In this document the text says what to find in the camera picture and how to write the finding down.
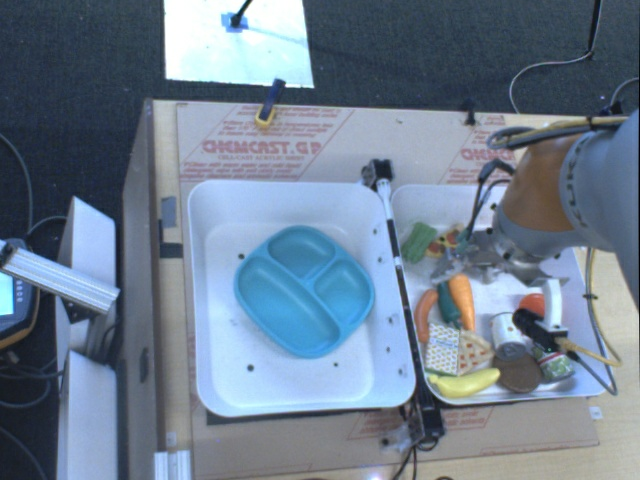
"digital display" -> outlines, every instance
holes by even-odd
[[[13,313],[13,278],[0,272],[0,317]]]

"soda can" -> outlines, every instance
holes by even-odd
[[[527,352],[524,336],[513,323],[513,313],[498,313],[489,321],[496,356],[503,361],[515,361]]]
[[[545,351],[537,345],[531,352],[547,383],[566,379],[575,373],[571,359],[562,352]]]

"dark floor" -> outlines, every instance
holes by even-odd
[[[287,89],[291,104],[511,112],[508,86],[532,63],[580,57],[594,0],[303,0],[315,89]],[[515,87],[523,113],[594,114],[638,76],[640,0],[604,0],[595,55],[541,68]],[[0,133],[33,178],[34,220],[66,213],[77,195],[120,222],[120,194],[145,97],[255,102],[265,89],[167,81],[163,0],[0,0]],[[638,106],[634,85],[621,94]],[[20,168],[0,145],[0,237],[23,235]],[[53,256],[60,227],[35,237]],[[41,365],[53,354],[51,307],[18,352]],[[36,387],[2,381],[0,398]],[[0,427],[55,476],[56,400],[0,409]],[[0,434],[0,478],[37,478]]]

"banana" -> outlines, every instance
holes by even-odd
[[[500,378],[497,368],[485,368],[468,373],[461,377],[429,375],[429,382],[438,387],[440,393],[447,398],[463,398],[471,396],[495,384]]]

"red tomato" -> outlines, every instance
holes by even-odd
[[[518,309],[525,308],[533,311],[544,318],[544,295],[541,293],[530,293],[525,295],[518,304]]]

